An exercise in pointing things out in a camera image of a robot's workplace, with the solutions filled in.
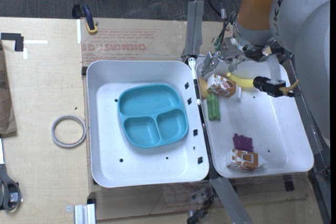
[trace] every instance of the white ring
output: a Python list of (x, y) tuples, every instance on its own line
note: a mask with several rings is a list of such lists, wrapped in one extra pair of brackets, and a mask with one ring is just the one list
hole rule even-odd
[[(74, 120), (74, 121), (77, 121), (82, 126), (83, 135), (77, 142), (74, 142), (74, 143), (71, 143), (71, 144), (66, 144), (66, 143), (63, 143), (56, 138), (56, 136), (55, 136), (56, 125), (63, 120)], [(83, 120), (81, 120), (80, 118), (78, 118), (77, 116), (74, 116), (74, 115), (63, 115), (61, 117), (58, 117), (57, 119), (55, 119), (53, 125), (51, 126), (51, 138), (54, 140), (55, 144), (60, 146), (60, 147), (72, 148), (72, 147), (78, 146), (80, 143), (82, 143), (84, 141), (85, 137), (86, 137), (85, 123), (84, 123)]]

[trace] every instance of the blue plate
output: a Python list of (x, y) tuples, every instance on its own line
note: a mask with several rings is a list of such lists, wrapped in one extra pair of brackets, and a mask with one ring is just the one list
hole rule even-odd
[(168, 84), (125, 90), (118, 99), (118, 114), (125, 136), (137, 147), (174, 143), (188, 132), (184, 104), (178, 92)]

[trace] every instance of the yellow banana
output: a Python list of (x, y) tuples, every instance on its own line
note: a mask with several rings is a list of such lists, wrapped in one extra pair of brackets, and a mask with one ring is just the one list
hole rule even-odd
[(243, 79), (235, 75), (232, 75), (229, 72), (226, 74), (226, 78), (231, 81), (235, 81), (238, 84), (238, 86), (240, 86), (241, 88), (253, 88), (254, 87), (253, 79)]

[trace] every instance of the black scissors handle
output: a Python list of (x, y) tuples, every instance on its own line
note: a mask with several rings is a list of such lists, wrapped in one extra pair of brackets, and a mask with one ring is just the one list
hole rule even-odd
[[(13, 193), (17, 193), (17, 201), (11, 201), (11, 194)], [(19, 185), (8, 176), (5, 164), (0, 164), (0, 206), (3, 205), (5, 210), (12, 211), (19, 206), (20, 202), (21, 191)]]

